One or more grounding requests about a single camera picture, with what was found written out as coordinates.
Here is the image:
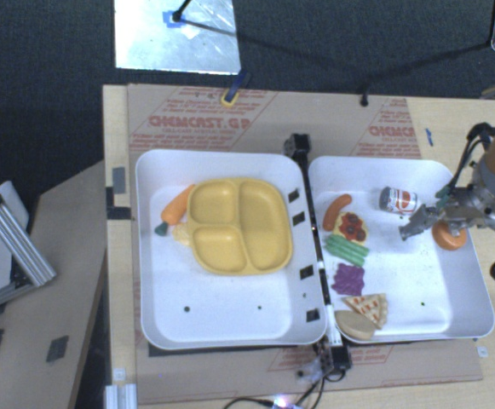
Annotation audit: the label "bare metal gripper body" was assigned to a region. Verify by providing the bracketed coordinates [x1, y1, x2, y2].
[434, 185, 495, 241]

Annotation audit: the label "orange doughnut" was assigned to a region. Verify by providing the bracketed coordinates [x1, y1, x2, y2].
[431, 220, 469, 252]

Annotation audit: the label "red and white can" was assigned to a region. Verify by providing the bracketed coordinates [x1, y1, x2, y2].
[377, 186, 420, 216]

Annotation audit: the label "white plastic tray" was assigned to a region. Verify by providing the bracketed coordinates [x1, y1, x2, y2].
[135, 148, 330, 351]
[308, 155, 495, 345]

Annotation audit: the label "pizza slice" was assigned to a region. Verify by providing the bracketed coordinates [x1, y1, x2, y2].
[331, 210, 369, 244]

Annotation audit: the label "green beans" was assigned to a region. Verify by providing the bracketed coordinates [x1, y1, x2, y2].
[324, 233, 371, 268]

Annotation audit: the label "orange sausage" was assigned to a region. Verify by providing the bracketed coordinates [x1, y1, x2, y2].
[322, 193, 354, 233]

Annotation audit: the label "purple grapes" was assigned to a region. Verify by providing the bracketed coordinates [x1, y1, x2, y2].
[331, 262, 366, 297]

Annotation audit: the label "tan pie slice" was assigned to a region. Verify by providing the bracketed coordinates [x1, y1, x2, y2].
[341, 292, 390, 331]

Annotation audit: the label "thin black and white rod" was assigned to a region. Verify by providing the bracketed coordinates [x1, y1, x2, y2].
[296, 151, 342, 349]

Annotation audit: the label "tan bread slice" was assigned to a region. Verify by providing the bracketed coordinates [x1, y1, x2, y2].
[333, 308, 377, 342]

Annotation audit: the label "brown cardboard board red print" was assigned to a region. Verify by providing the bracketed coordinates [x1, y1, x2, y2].
[126, 84, 485, 405]

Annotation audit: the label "yellow divided plate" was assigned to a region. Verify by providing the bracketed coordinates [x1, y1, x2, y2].
[186, 177, 295, 277]

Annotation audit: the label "pale yellow biscuit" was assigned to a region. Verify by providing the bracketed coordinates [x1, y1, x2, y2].
[171, 222, 195, 247]

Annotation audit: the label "orange carrot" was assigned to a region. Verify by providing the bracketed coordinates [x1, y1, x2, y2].
[153, 183, 197, 237]

